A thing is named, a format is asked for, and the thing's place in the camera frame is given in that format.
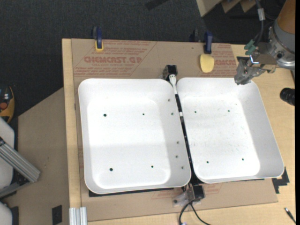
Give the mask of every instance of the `black plastic piece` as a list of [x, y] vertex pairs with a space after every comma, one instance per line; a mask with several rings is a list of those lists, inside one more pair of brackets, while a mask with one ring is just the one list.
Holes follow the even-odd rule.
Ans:
[[287, 175], [286, 169], [281, 175], [281, 179], [272, 178], [272, 182], [275, 188], [275, 192], [279, 194], [279, 186], [287, 186], [287, 184], [290, 182], [289, 177]]
[[283, 88], [280, 92], [280, 98], [288, 104], [295, 106], [295, 89]]
[[177, 103], [178, 111], [181, 113], [182, 112], [182, 108], [181, 108], [181, 104], [180, 104], [180, 100], [179, 100], [178, 94], [175, 94], [175, 98], [176, 98], [176, 103]]
[[205, 198], [205, 193], [203, 187], [201, 185], [193, 185], [195, 200], [200, 201], [201, 199]]
[[211, 54], [212, 33], [207, 31], [204, 34], [204, 53]]
[[59, 205], [52, 208], [52, 225], [57, 225], [62, 222], [62, 206]]
[[19, 225], [19, 207], [13, 207], [10, 210], [13, 215], [13, 225]]
[[146, 190], [108, 193], [108, 194], [97, 194], [97, 193], [93, 193], [92, 191], [89, 190], [89, 197], [102, 197], [102, 196], [113, 196], [113, 195], [132, 194], [132, 193], [145, 193], [145, 192], [155, 192], [155, 191], [164, 191], [164, 190], [173, 190], [173, 189], [174, 188], [157, 188], [157, 189], [146, 189]]
[[24, 185], [25, 183], [28, 183], [28, 182], [29, 182], [22, 174], [20, 174], [20, 173], [17, 172], [16, 170], [15, 170], [15, 178], [16, 178], [16, 182], [17, 182], [20, 186], [22, 186], [22, 185]]
[[174, 74], [175, 76], [178, 74], [176, 65], [166, 65], [163, 70], [163, 79], [166, 81], [170, 81], [169, 76]]
[[195, 171], [194, 171], [191, 151], [189, 149], [189, 144], [188, 144], [188, 135], [187, 135], [186, 125], [184, 123], [183, 117], [180, 117], [180, 121], [181, 121], [182, 132], [183, 132], [183, 136], [184, 136], [184, 140], [185, 140], [185, 144], [186, 144], [186, 148], [187, 148], [187, 156], [188, 156], [189, 166], [190, 166], [191, 172], [192, 172], [190, 184], [192, 184], [192, 186], [199, 185], [200, 180], [197, 178]]

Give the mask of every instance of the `gray floor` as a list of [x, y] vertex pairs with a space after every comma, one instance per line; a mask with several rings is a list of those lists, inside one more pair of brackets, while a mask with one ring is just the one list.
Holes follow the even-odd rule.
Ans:
[[[101, 26], [105, 39], [189, 41], [194, 29], [210, 30], [213, 42], [244, 44], [259, 30], [255, 8], [228, 14], [216, 6], [201, 17], [195, 0], [0, 0], [0, 83], [11, 85], [20, 115], [63, 86], [62, 38], [90, 38]], [[277, 0], [264, 0], [278, 14]]]

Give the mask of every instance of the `metal bracket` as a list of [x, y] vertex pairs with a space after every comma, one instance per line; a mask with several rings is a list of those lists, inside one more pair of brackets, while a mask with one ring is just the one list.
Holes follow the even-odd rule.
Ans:
[[190, 202], [196, 204], [203, 198], [205, 198], [203, 187], [201, 185], [193, 185], [182, 194], [173, 198], [173, 207], [182, 207]]
[[[41, 172], [24, 157], [22, 157], [16, 150], [11, 148], [11, 146], [9, 146], [2, 137], [0, 137], [0, 158], [16, 169], [30, 183], [38, 180]], [[13, 183], [10, 186], [5, 187], [0, 191], [0, 198], [16, 191], [23, 186], [25, 185]]]
[[69, 209], [69, 225], [88, 225], [86, 207]]
[[169, 76], [171, 74], [174, 74], [175, 76], [178, 74], [176, 65], [166, 65], [160, 78], [166, 81], [170, 81]]
[[237, 74], [234, 76], [234, 81], [238, 85], [247, 84], [251, 82], [253, 77], [257, 77], [266, 71], [260, 67], [249, 66], [248, 61], [244, 59], [239, 60], [238, 67], [236, 69]]

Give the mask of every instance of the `white object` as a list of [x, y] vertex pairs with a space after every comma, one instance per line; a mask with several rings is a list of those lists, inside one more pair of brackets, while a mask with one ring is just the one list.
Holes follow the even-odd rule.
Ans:
[[172, 86], [87, 79], [79, 89], [84, 177], [94, 193], [174, 188], [191, 177]]
[[254, 82], [182, 78], [177, 83], [196, 176], [215, 183], [278, 177], [284, 164]]
[[171, 74], [170, 76], [169, 76], [169, 80], [170, 80], [170, 83], [171, 83], [171, 85], [172, 85], [172, 87], [173, 87], [173, 90], [174, 90], [174, 94], [178, 94], [178, 92], [177, 92], [177, 88], [176, 88], [176, 76], [174, 75], [174, 74]]
[[12, 225], [13, 216], [11, 210], [0, 202], [0, 225]]
[[[3, 140], [14, 148], [15, 132], [14, 130], [0, 117], [0, 136]], [[6, 161], [0, 158], [0, 190], [10, 185], [13, 178], [13, 167]]]
[[86, 207], [69, 209], [69, 225], [88, 225]]

